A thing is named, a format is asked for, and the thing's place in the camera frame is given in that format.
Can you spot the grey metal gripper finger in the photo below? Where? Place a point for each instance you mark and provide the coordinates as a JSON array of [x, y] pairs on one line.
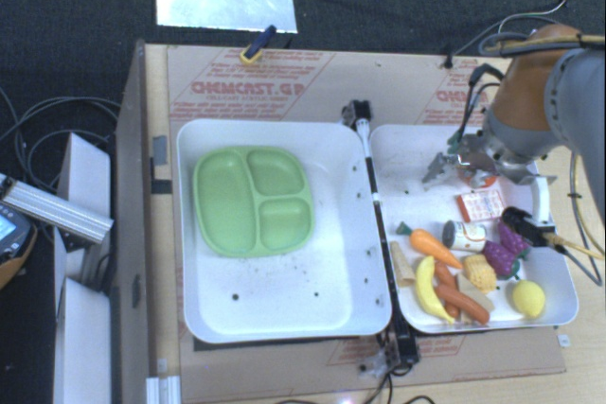
[[455, 165], [436, 166]]

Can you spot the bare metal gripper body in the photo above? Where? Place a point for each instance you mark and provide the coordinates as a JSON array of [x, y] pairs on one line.
[[487, 153]]

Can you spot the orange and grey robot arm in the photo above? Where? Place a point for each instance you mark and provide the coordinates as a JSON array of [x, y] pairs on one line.
[[525, 94]]

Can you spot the white plastic tray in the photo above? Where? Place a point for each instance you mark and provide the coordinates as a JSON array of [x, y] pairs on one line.
[[284, 298], [412, 165]]

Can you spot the red round can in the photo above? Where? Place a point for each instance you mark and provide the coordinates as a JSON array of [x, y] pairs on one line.
[[483, 180]]

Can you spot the orange and white packet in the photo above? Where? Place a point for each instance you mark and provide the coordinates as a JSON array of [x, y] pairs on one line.
[[482, 205]]

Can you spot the thin black and white rod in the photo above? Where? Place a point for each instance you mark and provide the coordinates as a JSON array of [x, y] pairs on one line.
[[376, 198]]

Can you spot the white can with label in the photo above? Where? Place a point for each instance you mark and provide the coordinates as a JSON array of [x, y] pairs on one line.
[[466, 235]]

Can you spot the orange carrot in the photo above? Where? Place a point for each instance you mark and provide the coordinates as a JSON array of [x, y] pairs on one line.
[[432, 245]]

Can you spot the brown cardboard board red print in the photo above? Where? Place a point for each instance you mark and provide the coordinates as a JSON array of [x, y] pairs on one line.
[[402, 85]]

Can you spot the purple grapes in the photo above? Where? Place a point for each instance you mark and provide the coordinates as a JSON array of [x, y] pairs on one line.
[[512, 239], [498, 256]]

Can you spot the tan ice cream cone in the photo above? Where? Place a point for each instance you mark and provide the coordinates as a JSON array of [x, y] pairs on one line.
[[402, 265]]

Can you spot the yellow corn cob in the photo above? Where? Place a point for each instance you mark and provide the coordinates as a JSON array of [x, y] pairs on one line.
[[480, 272]]

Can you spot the orange sausage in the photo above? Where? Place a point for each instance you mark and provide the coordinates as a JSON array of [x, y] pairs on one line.
[[445, 278], [466, 303]]

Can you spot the yellow banana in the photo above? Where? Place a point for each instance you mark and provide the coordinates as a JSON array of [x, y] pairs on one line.
[[426, 288]]

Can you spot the yellow lemon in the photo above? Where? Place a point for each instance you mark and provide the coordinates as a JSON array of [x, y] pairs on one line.
[[529, 299]]

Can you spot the green divided plate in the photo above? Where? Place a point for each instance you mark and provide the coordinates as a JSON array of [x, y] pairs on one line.
[[227, 203]]

